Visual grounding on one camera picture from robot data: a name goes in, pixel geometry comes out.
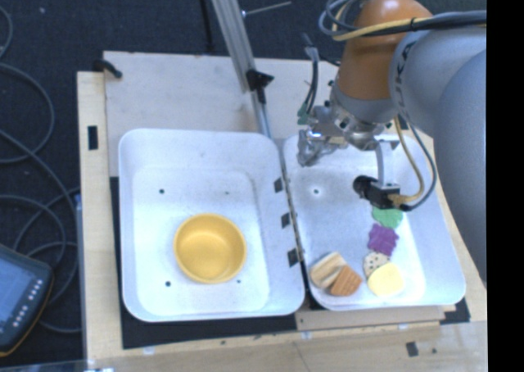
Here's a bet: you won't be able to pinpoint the tan toy bread slice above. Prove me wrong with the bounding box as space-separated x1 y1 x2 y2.
309 251 347 291

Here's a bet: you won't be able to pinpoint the black cylinder on white bracket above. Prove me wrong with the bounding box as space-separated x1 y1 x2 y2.
352 138 402 204

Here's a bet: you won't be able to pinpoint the orange-brown toy waffle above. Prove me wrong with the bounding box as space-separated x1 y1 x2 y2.
328 265 364 297

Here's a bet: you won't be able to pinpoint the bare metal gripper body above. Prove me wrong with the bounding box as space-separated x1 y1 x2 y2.
306 103 386 152

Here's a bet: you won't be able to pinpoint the yellow bowl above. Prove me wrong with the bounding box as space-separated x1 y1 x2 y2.
172 212 248 285

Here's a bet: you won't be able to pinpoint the thin black and white rod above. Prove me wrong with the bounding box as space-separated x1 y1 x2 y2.
278 143 309 282

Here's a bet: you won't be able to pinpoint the purple toy grapes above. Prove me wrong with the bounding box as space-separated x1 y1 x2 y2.
366 223 400 258

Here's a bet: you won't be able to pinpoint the yellow toy cheese slice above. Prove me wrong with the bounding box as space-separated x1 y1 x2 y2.
367 261 406 298

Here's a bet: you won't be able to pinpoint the beige dotted toy biscuit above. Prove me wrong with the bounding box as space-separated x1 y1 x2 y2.
362 251 390 281

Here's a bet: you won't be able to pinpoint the pale wood board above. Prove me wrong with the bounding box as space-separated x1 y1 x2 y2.
102 50 458 332

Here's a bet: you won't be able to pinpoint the white plastic tray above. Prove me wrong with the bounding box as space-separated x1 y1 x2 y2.
117 128 306 324
282 132 468 312

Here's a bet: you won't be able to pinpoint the green toy lettuce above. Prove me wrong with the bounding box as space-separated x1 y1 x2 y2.
371 206 404 230

